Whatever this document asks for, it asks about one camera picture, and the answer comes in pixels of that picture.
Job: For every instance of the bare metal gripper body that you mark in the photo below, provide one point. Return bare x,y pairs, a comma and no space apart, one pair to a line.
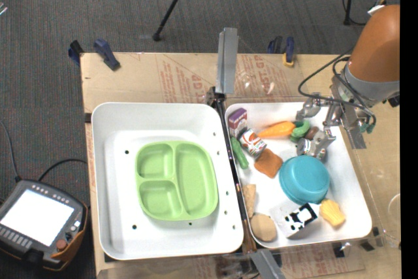
349,114

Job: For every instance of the purple and white carton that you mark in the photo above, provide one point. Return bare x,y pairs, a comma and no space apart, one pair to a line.
237,119

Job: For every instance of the brown cardboard board red print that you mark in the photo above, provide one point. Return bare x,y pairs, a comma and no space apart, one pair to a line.
137,81

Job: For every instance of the small silver can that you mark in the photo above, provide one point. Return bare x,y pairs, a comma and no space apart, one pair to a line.
303,147

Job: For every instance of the tan round biscuit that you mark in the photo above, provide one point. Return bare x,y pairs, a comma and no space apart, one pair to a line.
263,227

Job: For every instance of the blue bowl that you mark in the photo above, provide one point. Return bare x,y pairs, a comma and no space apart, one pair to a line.
303,179

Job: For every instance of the yellow shell cake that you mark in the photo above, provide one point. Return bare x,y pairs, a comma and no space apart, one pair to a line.
332,213

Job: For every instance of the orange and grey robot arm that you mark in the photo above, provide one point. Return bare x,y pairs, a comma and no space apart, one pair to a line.
375,42

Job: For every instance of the orange carrot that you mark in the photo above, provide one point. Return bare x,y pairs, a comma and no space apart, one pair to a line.
277,130

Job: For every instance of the thin black rod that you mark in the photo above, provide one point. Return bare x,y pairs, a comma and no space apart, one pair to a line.
234,170

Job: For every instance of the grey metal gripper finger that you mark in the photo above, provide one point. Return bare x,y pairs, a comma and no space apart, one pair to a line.
308,109
323,142

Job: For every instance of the green divided plate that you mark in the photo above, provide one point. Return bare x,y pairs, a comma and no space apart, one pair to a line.
192,179

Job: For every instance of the tan waffle cone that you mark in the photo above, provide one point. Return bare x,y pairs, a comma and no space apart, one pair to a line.
249,199

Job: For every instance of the brown toast slice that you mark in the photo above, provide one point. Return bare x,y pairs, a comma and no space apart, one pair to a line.
268,163

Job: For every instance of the green bottle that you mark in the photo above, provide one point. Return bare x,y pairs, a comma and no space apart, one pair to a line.
239,153

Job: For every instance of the red and white can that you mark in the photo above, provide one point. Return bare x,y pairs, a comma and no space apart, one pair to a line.
252,143

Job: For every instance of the black and white carton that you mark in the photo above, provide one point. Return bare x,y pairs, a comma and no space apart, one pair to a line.
295,219

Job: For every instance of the brown round toy food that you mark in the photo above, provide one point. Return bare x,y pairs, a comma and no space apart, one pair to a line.
311,133

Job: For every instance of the white plastic tray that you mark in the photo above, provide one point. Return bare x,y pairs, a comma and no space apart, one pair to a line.
346,179
117,206

